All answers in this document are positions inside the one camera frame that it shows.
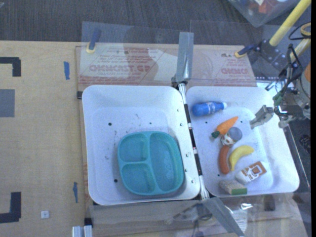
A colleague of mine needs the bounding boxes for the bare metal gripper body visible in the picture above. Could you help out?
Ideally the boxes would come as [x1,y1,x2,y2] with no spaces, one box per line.
[273,98,311,120]

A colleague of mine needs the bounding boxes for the small can with grey lid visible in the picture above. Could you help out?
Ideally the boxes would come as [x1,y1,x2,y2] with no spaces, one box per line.
[220,126,243,148]

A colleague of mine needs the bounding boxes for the orange carrot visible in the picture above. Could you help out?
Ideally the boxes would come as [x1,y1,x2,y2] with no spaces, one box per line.
[211,116,239,139]

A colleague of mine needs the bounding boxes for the yellow banana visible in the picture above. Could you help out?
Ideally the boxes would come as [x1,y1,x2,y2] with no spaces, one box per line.
[228,145,255,172]

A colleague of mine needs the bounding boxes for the white plastic tray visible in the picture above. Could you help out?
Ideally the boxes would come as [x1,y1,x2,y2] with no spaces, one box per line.
[81,84,201,206]
[185,85,301,198]

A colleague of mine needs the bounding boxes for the white and orange carton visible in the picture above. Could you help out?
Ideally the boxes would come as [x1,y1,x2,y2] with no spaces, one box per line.
[235,160,268,185]

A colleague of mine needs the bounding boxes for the orange sausage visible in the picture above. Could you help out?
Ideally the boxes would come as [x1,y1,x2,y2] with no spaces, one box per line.
[218,145,232,175]

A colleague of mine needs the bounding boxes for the blue plastic bottle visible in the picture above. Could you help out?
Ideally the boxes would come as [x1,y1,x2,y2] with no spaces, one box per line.
[192,101,228,118]

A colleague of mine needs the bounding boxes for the thin black and white rod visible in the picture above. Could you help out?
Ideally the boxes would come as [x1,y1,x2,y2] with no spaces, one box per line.
[178,82,210,201]

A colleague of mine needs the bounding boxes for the tan and green sponge block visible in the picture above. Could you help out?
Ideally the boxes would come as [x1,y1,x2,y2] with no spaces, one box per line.
[218,179,248,196]

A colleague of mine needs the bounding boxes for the yellow pole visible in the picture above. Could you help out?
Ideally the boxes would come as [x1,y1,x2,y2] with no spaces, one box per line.
[269,0,312,47]

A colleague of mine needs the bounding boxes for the clear plastic storage box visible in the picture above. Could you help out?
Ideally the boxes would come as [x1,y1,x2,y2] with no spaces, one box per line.
[222,0,311,28]

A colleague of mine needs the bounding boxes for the green divided plate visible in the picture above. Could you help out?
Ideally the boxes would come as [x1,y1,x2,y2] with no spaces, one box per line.
[117,131,186,197]

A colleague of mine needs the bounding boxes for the brown cardboard board red print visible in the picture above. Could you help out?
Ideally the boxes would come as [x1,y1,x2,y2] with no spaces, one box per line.
[75,42,304,234]

